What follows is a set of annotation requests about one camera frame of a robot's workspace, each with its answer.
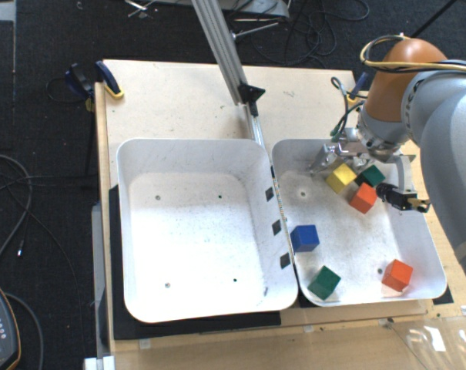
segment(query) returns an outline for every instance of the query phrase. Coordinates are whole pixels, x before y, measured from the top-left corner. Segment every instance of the cube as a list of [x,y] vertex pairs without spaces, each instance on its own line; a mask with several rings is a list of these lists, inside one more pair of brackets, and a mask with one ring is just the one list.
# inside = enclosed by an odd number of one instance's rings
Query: cube
[[353,195],[349,204],[361,213],[367,213],[377,201],[377,191],[363,182],[357,192]]
[[353,182],[356,177],[356,173],[347,164],[342,163],[325,179],[325,182],[328,183],[335,193],[340,193],[342,189]]
[[318,274],[308,285],[308,290],[320,299],[325,300],[335,291],[339,282],[340,277],[337,274],[327,266],[322,266]]
[[369,166],[365,171],[360,173],[357,177],[355,182],[358,185],[361,185],[363,182],[370,185],[370,187],[375,188],[379,183],[385,181],[385,175],[376,167],[374,164]]
[[298,225],[290,237],[294,252],[310,252],[320,243],[315,225]]
[[395,291],[402,292],[409,285],[412,271],[413,268],[411,266],[398,259],[394,259],[385,268],[381,282]]

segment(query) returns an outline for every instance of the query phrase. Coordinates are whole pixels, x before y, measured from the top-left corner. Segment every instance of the green cube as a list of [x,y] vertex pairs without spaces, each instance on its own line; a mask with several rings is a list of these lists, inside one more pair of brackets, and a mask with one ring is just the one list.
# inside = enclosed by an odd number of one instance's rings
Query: green cube
[[320,299],[325,300],[334,292],[339,281],[340,277],[337,274],[327,266],[323,266],[308,285],[308,290]]
[[375,188],[379,183],[384,182],[385,180],[385,175],[382,174],[381,171],[379,171],[378,167],[376,167],[374,164],[369,166],[365,171],[360,173],[357,177],[356,180],[354,180],[359,186],[363,182],[367,183],[370,185],[370,187]]

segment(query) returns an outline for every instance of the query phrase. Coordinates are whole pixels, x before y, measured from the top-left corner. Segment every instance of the blue cube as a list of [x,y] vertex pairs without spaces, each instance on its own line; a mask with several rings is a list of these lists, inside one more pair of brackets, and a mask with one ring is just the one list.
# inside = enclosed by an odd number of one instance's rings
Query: blue cube
[[315,225],[298,225],[290,236],[294,252],[310,252],[320,243]]

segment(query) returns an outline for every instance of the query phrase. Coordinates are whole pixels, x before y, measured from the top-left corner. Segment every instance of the plastic tray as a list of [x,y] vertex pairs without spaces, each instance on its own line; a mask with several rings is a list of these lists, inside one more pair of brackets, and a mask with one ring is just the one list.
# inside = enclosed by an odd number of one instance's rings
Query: plastic tray
[[292,305],[297,279],[264,148],[252,140],[132,139],[116,159],[133,317],[161,322]]
[[[382,301],[431,299],[442,295],[446,277],[424,215],[393,208],[381,200],[366,213],[349,200],[355,182],[335,193],[325,182],[329,168],[314,177],[308,166],[330,139],[282,140],[272,150],[273,168],[291,232],[297,225],[314,224],[320,244],[311,252],[294,255],[301,290],[319,306]],[[385,182],[397,184],[393,164],[375,163]],[[385,267],[397,258],[414,268],[403,292],[381,283]],[[331,296],[321,300],[307,289],[315,274],[327,266],[341,277]]]

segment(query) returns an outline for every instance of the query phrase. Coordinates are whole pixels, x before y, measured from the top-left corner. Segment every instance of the red cube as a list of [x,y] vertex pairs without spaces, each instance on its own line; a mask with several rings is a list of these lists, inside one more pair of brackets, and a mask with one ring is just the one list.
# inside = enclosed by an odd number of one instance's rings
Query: red cube
[[363,182],[354,194],[353,198],[350,200],[349,204],[356,210],[365,214],[372,208],[375,201],[377,201],[377,191],[367,183]]
[[412,271],[411,266],[395,259],[385,269],[381,282],[395,291],[402,292],[409,285]]

